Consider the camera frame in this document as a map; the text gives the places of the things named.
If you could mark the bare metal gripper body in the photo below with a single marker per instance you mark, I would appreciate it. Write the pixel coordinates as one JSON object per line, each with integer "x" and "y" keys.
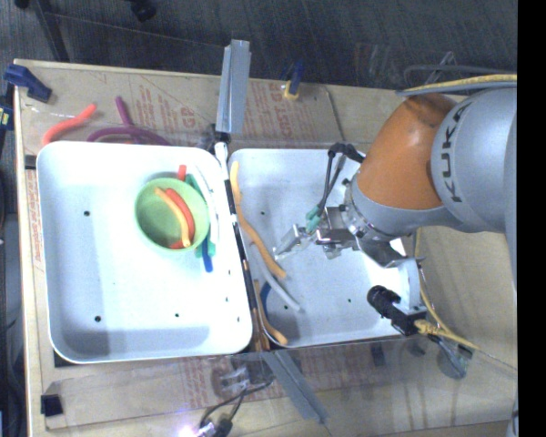
{"x": 341, "y": 236}

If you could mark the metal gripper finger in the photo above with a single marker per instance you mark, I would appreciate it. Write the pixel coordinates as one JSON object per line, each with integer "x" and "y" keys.
{"x": 293, "y": 236}
{"x": 296, "y": 248}

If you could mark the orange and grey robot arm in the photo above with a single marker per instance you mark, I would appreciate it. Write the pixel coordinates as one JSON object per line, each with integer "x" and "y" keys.
{"x": 464, "y": 162}

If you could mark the long orange flexible tube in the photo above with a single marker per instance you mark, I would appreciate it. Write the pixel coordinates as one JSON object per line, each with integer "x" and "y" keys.
{"x": 255, "y": 237}

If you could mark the grey flexible tube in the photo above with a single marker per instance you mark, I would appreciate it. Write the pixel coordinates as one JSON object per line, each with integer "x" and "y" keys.
{"x": 280, "y": 289}

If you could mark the white plastic tray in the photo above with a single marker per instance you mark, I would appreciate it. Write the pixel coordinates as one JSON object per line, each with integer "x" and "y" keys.
{"x": 118, "y": 289}
{"x": 336, "y": 289}

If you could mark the thin black and white rod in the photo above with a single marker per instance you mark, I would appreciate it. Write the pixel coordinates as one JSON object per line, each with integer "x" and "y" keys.
{"x": 236, "y": 226}

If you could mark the dark blue flexible tube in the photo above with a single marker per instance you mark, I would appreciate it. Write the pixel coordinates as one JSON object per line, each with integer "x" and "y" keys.
{"x": 264, "y": 298}

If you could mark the short orange flexible tube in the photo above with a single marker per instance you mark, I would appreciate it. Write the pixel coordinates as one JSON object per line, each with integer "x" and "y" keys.
{"x": 268, "y": 323}

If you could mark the white flexible tube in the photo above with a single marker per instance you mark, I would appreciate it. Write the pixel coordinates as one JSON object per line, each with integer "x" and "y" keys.
{"x": 214, "y": 212}

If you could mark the green flexible tube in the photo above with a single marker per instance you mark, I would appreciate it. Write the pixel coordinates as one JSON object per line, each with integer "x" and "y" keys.
{"x": 210, "y": 247}

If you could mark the red flexible tube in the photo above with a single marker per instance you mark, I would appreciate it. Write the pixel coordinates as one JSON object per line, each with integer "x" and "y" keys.
{"x": 184, "y": 210}

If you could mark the yellow flexible tube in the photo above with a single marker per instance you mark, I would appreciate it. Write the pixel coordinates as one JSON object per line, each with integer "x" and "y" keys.
{"x": 175, "y": 212}

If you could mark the green bowl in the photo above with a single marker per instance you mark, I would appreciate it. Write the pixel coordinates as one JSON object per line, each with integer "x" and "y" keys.
{"x": 157, "y": 221}

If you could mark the purple flexible tube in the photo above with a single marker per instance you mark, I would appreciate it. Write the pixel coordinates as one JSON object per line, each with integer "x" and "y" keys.
{"x": 127, "y": 131}

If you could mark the brown cardboard board red print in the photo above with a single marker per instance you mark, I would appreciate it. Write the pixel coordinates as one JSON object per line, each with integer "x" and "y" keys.
{"x": 132, "y": 394}

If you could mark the orange-red flexible tube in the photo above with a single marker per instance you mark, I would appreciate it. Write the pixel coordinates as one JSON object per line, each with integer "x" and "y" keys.
{"x": 66, "y": 125}

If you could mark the black cylinder on white bracket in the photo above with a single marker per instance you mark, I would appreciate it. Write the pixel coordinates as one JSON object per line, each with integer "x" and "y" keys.
{"x": 393, "y": 308}

